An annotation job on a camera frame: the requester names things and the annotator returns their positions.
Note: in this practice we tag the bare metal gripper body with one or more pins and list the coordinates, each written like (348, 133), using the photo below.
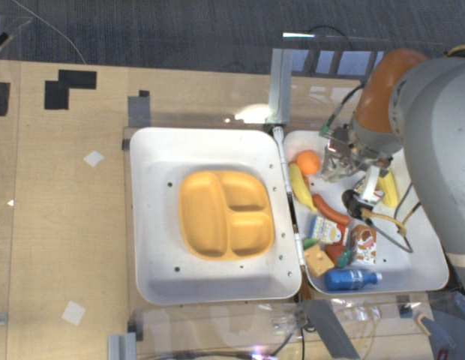
(358, 154)

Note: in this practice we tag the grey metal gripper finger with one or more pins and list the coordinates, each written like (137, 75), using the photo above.
(328, 168)
(344, 169)

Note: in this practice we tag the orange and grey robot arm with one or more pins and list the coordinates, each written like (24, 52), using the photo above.
(435, 133)

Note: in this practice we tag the orange toy fruit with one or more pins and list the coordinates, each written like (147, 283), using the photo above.
(308, 162)

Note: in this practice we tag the yellow banana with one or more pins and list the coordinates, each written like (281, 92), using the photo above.
(300, 188)

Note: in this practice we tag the white and red carton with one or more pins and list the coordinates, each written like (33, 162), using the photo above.
(375, 193)

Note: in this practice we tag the red sausage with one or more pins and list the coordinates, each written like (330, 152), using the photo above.
(330, 210)

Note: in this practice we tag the yellow corn cob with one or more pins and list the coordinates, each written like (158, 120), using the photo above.
(390, 189)

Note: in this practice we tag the blue and white carton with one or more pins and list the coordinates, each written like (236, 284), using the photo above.
(326, 231)

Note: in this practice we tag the brown and white carton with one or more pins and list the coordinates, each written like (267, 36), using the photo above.
(363, 244)

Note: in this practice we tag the small green toy vegetable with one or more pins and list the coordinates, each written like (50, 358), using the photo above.
(309, 243)

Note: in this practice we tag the red strawberry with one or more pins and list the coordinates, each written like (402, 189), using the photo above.
(337, 255)

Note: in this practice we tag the yellow cheese wedge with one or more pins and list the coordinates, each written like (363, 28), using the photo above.
(318, 260)

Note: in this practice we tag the blue plastic bottle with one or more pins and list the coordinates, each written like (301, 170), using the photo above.
(345, 279)

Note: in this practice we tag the white plastic tray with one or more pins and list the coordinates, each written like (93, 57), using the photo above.
(412, 268)
(161, 216)

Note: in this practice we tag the orange divided plate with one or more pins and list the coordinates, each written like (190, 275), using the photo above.
(202, 216)

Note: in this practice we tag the black cylinder on white bracket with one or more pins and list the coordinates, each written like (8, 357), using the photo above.
(355, 203)

